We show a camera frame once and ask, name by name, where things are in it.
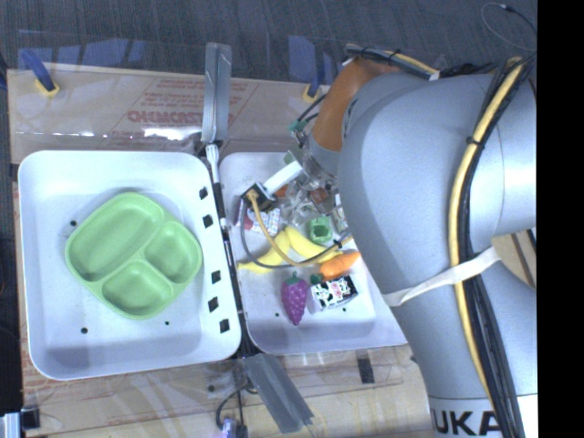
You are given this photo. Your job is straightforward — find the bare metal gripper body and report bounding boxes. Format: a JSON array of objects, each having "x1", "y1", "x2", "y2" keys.
[{"x1": 285, "y1": 146, "x2": 339, "y2": 214}]

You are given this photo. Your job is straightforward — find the white printed carton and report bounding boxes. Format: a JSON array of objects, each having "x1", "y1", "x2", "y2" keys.
[{"x1": 334, "y1": 193, "x2": 351, "y2": 235}]

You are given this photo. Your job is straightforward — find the small green cup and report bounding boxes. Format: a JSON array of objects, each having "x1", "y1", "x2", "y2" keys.
[{"x1": 306, "y1": 215, "x2": 336, "y2": 246}]

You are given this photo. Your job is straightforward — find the red and white packet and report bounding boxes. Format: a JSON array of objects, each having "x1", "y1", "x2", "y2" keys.
[{"x1": 236, "y1": 197, "x2": 282, "y2": 237}]

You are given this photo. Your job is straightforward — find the yellow banana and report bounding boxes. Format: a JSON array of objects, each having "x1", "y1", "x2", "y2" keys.
[{"x1": 236, "y1": 225, "x2": 344, "y2": 276}]

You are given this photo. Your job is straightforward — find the orange carrot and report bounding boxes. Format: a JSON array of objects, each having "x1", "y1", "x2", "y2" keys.
[{"x1": 309, "y1": 250, "x2": 362, "y2": 285}]

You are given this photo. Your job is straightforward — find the thin black and white rod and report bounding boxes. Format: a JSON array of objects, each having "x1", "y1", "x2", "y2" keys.
[{"x1": 204, "y1": 143, "x2": 251, "y2": 358}]

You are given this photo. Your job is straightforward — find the black and white cow carton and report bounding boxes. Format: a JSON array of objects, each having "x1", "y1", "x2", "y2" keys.
[{"x1": 309, "y1": 275, "x2": 360, "y2": 314}]

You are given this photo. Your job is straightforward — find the purple grapes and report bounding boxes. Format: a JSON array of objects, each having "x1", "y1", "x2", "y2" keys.
[{"x1": 279, "y1": 271, "x2": 309, "y2": 327}]

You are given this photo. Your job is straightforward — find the white plastic tray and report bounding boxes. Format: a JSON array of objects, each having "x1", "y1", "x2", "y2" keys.
[
  {"x1": 16, "y1": 149, "x2": 243, "y2": 381},
  {"x1": 217, "y1": 151, "x2": 410, "y2": 356}
]

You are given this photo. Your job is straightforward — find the green divided plate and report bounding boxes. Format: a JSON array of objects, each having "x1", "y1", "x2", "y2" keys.
[{"x1": 64, "y1": 192, "x2": 204, "y2": 322}]

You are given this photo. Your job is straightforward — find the brown cardboard board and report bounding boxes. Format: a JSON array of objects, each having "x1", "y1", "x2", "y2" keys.
[{"x1": 6, "y1": 65, "x2": 537, "y2": 438}]

